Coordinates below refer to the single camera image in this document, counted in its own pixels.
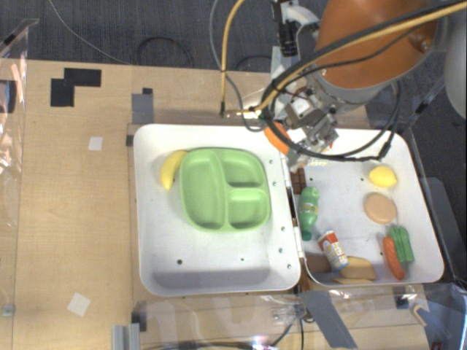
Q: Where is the green asparagus bundle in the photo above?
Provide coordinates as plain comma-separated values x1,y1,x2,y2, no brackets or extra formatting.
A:
387,224,416,264

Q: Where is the tan round biscuit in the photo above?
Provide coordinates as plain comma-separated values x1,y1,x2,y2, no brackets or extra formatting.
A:
363,192,398,225

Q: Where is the brown chocolate bar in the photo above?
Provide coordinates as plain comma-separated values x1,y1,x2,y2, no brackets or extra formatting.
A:
290,167,307,195

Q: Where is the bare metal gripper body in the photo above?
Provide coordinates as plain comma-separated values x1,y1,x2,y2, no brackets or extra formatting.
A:
279,82,339,133

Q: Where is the white plastic tray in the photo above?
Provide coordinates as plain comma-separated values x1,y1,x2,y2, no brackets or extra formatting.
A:
132,122,302,298
282,127,446,289

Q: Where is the orange carrot with green top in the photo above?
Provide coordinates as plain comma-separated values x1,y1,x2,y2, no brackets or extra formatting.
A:
263,121,306,171

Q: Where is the tan bread loaf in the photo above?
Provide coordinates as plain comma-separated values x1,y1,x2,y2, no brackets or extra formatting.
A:
339,256,377,281

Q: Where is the black cylinder on white bracket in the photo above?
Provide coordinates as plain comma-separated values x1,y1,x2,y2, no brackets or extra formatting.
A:
269,0,320,58

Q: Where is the green divided plate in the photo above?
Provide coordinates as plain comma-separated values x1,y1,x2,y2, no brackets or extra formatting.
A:
179,147,273,233

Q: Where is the green plastic bottle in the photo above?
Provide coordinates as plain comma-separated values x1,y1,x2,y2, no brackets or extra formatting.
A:
298,186,322,241

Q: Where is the yellow lemon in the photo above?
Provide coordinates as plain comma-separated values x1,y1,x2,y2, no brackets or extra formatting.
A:
368,165,398,190

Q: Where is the flat tan bread slice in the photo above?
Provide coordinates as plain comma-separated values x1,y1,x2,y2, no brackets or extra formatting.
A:
331,276,374,285

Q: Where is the yellow banana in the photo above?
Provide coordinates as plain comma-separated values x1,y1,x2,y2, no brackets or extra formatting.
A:
160,149,189,191

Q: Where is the red and white can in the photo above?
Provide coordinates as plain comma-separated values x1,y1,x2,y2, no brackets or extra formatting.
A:
317,229,350,273

